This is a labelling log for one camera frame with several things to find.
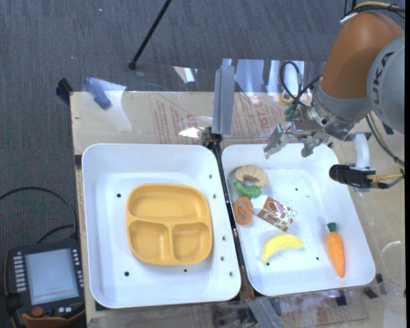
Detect yellow banana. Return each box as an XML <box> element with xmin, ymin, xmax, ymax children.
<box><xmin>261</xmin><ymin>233</ymin><xmax>305</xmax><ymax>264</ymax></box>

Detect orange carrot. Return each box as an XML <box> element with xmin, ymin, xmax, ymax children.
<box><xmin>325</xmin><ymin>221</ymin><xmax>346</xmax><ymax>279</ymax></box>

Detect yellow divided plate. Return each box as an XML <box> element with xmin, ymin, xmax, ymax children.
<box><xmin>125</xmin><ymin>182</ymin><xmax>214</xmax><ymax>267</ymax></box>

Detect white plastic tray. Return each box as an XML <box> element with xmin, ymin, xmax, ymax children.
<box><xmin>221</xmin><ymin>142</ymin><xmax>377</xmax><ymax>297</ymax></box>
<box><xmin>81</xmin><ymin>143</ymin><xmax>243</xmax><ymax>310</ymax></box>

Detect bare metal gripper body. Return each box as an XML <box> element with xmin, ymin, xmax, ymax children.
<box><xmin>289</xmin><ymin>105</ymin><xmax>356</xmax><ymax>144</ymax></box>

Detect black tripod leg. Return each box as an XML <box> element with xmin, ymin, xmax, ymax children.
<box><xmin>128</xmin><ymin>0</ymin><xmax>181</xmax><ymax>71</ymax></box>

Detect brown cardboard board red print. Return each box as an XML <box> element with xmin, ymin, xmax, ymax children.
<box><xmin>69</xmin><ymin>90</ymin><xmax>406</xmax><ymax>328</ymax></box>

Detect tan ring-shaped bread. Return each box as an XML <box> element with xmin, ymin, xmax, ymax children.
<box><xmin>234</xmin><ymin>165</ymin><xmax>271</xmax><ymax>189</ymax></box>

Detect black cylinder on white bracket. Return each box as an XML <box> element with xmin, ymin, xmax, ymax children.
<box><xmin>329</xmin><ymin>133</ymin><xmax>377</xmax><ymax>189</ymax></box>

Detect orange pretzel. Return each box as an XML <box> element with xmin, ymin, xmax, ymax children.
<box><xmin>232</xmin><ymin>196</ymin><xmax>254</xmax><ymax>226</ymax></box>

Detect brown and white carton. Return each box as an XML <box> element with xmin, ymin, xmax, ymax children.
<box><xmin>250</xmin><ymin>195</ymin><xmax>299</xmax><ymax>233</ymax></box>

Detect green toy vegetable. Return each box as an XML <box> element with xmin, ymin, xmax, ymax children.
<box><xmin>233</xmin><ymin>180</ymin><xmax>263</xmax><ymax>200</ymax></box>

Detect black block with thin wires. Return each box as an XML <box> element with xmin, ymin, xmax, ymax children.
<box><xmin>200</xmin><ymin>127</ymin><xmax>223</xmax><ymax>150</ymax></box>

